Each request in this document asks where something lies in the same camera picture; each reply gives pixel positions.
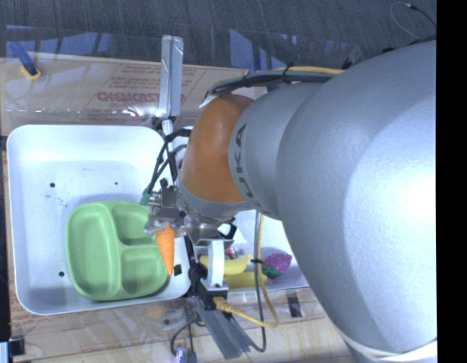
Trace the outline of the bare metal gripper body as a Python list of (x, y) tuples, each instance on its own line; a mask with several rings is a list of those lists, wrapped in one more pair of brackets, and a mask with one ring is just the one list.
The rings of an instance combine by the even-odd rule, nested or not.
[(187, 236), (195, 246), (206, 246), (213, 240), (222, 240), (231, 244), (236, 231), (231, 228), (222, 234), (218, 228), (231, 224), (237, 214), (237, 205), (227, 202), (213, 202), (201, 199), (190, 193), (181, 182), (169, 185), (165, 179), (160, 181), (157, 191), (147, 189), (149, 216), (160, 222), (160, 230), (166, 229), (172, 222), (183, 225)]

